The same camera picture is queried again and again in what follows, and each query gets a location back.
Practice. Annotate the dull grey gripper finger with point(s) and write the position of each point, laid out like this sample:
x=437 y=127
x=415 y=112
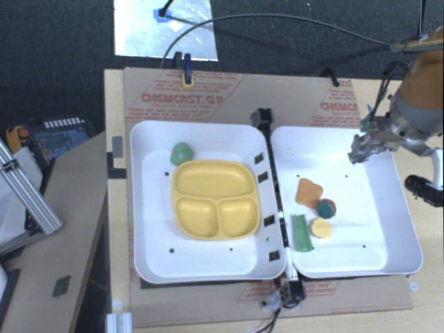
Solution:
x=356 y=145
x=366 y=155

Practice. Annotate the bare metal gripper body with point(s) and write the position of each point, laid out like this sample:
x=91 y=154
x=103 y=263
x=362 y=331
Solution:
x=388 y=135

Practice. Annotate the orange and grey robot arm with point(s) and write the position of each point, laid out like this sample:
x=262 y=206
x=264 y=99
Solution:
x=419 y=78

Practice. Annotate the teal and orange toy ball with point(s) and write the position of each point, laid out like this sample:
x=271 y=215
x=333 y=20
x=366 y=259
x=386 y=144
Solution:
x=326 y=208

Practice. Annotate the orange toy slice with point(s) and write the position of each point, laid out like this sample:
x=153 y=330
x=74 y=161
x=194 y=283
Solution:
x=308 y=192

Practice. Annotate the yellow toy biscuit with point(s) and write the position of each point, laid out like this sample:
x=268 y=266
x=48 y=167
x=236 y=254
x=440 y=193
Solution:
x=320 y=228

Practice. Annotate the thin black and white rod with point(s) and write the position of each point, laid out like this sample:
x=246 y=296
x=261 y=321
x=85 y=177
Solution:
x=277 y=193

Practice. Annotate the white plastic tray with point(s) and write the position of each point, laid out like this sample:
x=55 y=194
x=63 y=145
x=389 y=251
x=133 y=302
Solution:
x=364 y=255
x=156 y=255

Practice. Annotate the green toy celery stick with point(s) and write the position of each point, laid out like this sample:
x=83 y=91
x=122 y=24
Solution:
x=301 y=234

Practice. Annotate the brown cardboard board red print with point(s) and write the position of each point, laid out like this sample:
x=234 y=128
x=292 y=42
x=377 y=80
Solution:
x=225 y=95

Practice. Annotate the yellow divided plate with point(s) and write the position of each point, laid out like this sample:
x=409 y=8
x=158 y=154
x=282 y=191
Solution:
x=215 y=200

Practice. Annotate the green toy pepper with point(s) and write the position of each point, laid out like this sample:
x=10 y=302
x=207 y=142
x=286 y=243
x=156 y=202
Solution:
x=181 y=153

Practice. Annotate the black cylinder on white bracket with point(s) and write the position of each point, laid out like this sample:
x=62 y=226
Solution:
x=425 y=182

